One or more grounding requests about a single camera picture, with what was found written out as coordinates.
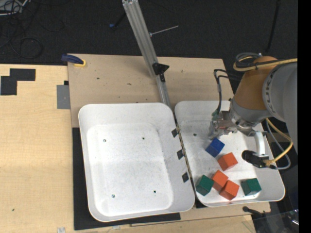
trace yellow cable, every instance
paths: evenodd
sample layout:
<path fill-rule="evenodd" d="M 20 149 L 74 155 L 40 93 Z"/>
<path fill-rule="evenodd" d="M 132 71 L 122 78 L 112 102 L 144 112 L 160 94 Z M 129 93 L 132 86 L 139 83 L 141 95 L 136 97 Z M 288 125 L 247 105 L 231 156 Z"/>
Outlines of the yellow cable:
<path fill-rule="evenodd" d="M 242 60 L 246 60 L 252 58 L 251 56 L 245 57 Z M 245 68 L 240 68 L 237 67 L 236 63 L 233 64 L 233 69 L 235 69 L 236 71 L 239 72 L 245 72 L 245 71 L 250 71 L 250 70 L 255 70 L 257 68 L 261 68 L 261 67 L 270 67 L 270 66 L 276 66 L 276 65 L 280 65 L 280 64 L 286 64 L 286 63 L 292 63 L 292 62 L 298 62 L 298 58 L 295 59 L 289 59 L 289 60 L 280 60 L 280 61 L 275 61 L 273 63 L 267 63 L 267 64 L 260 64 L 260 62 L 257 63 L 256 66 L 252 66 L 252 67 L 245 67 Z"/>
<path fill-rule="evenodd" d="M 280 131 L 276 126 L 274 126 L 274 124 L 267 119 L 267 122 L 269 123 L 269 125 L 276 131 L 278 132 L 281 136 L 283 136 L 284 138 L 286 138 L 287 140 L 289 140 L 290 144 L 289 146 L 284 150 L 284 152 L 282 152 L 281 154 L 278 155 L 277 158 L 274 158 L 273 160 L 264 160 L 264 163 L 266 164 L 266 166 L 269 166 L 273 163 L 275 163 L 276 161 L 278 161 L 279 159 L 281 159 L 285 154 L 287 154 L 287 152 L 292 148 L 293 146 L 293 141 L 291 140 L 291 138 L 289 136 L 287 136 L 286 134 L 284 134 L 282 131 Z"/>

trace wooden table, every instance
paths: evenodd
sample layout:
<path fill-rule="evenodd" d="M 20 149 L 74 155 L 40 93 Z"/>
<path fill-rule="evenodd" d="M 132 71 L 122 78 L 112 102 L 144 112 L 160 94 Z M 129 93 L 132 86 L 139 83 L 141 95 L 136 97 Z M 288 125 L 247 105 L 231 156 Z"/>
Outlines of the wooden table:
<path fill-rule="evenodd" d="M 154 81 L 142 71 L 145 67 L 141 56 L 107 56 L 83 55 L 87 63 L 100 62 L 104 59 L 111 65 L 118 63 L 119 71 L 132 63 L 144 79 L 136 76 L 120 80 L 120 76 L 111 73 L 125 86 L 134 87 L 136 99 L 147 99 L 150 102 L 159 99 L 157 90 L 152 93 L 146 84 L 155 85 Z M 179 99 L 191 100 L 191 94 L 196 93 L 194 100 L 213 100 L 218 95 L 216 82 L 211 76 L 215 68 L 223 68 L 220 59 L 186 59 L 159 57 L 159 62 L 170 65 L 166 80 L 171 101 L 176 103 Z M 72 173 L 72 127 L 74 117 L 70 110 L 57 109 L 56 86 L 63 85 L 69 79 L 70 99 L 75 100 L 77 95 L 75 86 L 78 85 L 68 75 L 70 66 L 39 66 L 39 65 L 0 65 L 0 76 L 9 76 L 10 68 L 36 69 L 35 81 L 18 81 L 16 96 L 0 96 L 0 232 L 2 233 L 56 233 L 58 228 L 65 227 L 66 233 L 77 232 L 73 226 L 73 173 Z M 200 90 L 188 91 L 178 97 L 180 80 L 183 77 L 183 86 L 193 85 L 201 79 L 208 79 L 208 87 L 212 92 L 204 94 Z M 137 81 L 144 83 L 146 94 L 142 94 Z M 223 81 L 223 98 L 232 96 L 230 84 Z M 104 96 L 110 102 L 130 102 L 135 97 L 133 91 L 128 93 L 126 101 L 118 97 L 124 95 L 122 89 L 114 90 Z M 81 106 L 74 104 L 75 110 Z M 268 202 L 249 203 L 247 206 L 260 211 L 269 212 Z M 249 213 L 242 210 L 242 205 L 231 205 L 216 208 L 197 209 L 181 213 L 178 222 L 122 225 L 116 232 L 249 232 L 245 222 L 251 221 Z M 104 233 L 113 232 L 111 227 L 81 230 L 78 232 Z"/>

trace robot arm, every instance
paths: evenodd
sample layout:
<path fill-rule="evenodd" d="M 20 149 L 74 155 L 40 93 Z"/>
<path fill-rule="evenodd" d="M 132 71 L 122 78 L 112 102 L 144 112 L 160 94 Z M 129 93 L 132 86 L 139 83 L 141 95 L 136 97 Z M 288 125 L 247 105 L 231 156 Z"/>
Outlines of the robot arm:
<path fill-rule="evenodd" d="M 221 111 L 221 120 L 211 122 L 210 139 L 237 131 L 254 136 L 257 152 L 246 150 L 242 157 L 254 166 L 267 167 L 271 162 L 262 154 L 265 133 L 255 132 L 252 128 L 268 117 L 275 117 L 286 123 L 298 153 L 297 59 L 279 61 L 270 56 L 246 53 L 237 56 L 234 69 L 245 71 L 245 74 L 231 100 L 229 111 Z"/>

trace white tray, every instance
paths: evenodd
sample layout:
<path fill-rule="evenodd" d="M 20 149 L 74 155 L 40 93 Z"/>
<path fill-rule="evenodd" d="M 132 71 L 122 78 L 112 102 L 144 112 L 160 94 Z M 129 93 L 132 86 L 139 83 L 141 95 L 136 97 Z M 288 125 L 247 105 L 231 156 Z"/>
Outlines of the white tray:
<path fill-rule="evenodd" d="M 89 211 L 108 222 L 176 213 L 194 191 L 171 109 L 162 103 L 89 104 L 79 112 Z"/>
<path fill-rule="evenodd" d="M 230 102 L 222 101 L 222 110 L 228 110 L 229 105 Z M 233 200 L 230 201 L 220 196 L 214 188 L 205 196 L 196 192 L 198 200 L 208 207 L 281 200 L 285 195 L 285 188 L 279 172 L 269 168 L 254 167 L 242 159 L 244 150 L 256 151 L 256 143 L 253 137 L 247 137 L 241 132 L 222 135 L 219 139 L 225 146 L 216 158 L 205 151 L 211 142 L 207 137 L 211 114 L 217 106 L 218 101 L 182 101 L 175 107 L 176 119 L 195 184 L 203 174 L 212 178 L 218 169 L 221 170 L 217 162 L 220 156 L 233 152 L 238 161 L 236 166 L 224 172 L 231 181 L 240 186 L 238 194 Z M 261 124 L 258 124 L 254 129 L 262 131 Z M 273 159 L 267 139 L 264 138 L 264 141 L 266 154 L 269 155 L 269 159 Z M 262 190 L 255 195 L 245 196 L 241 181 L 251 178 L 258 179 Z"/>

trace black floor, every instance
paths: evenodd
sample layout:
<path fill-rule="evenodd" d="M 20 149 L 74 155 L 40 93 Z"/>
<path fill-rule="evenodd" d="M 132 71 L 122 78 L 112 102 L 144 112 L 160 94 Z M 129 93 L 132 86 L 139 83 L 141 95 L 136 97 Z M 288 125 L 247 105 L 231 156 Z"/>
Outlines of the black floor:
<path fill-rule="evenodd" d="M 141 55 L 127 17 L 115 31 L 109 27 L 124 13 L 121 1 L 31 0 L 21 13 L 14 15 L 8 15 L 12 8 L 5 11 L 0 7 L 0 63 L 59 65 L 63 64 L 63 53 Z M 150 32 L 178 25 L 152 37 L 157 56 L 221 58 L 226 69 L 232 70 L 235 56 L 241 52 L 261 52 L 278 59 L 296 58 L 298 54 L 298 0 L 281 0 L 278 4 L 268 53 L 277 0 L 139 3 Z M 231 81 L 234 92 L 238 84 Z M 281 122 L 277 123 L 286 129 Z M 295 152 L 291 158 L 293 168 L 298 159 Z M 294 195 L 286 194 L 283 201 L 276 203 L 280 212 L 297 209 L 297 179 L 290 186 L 294 187 Z"/>

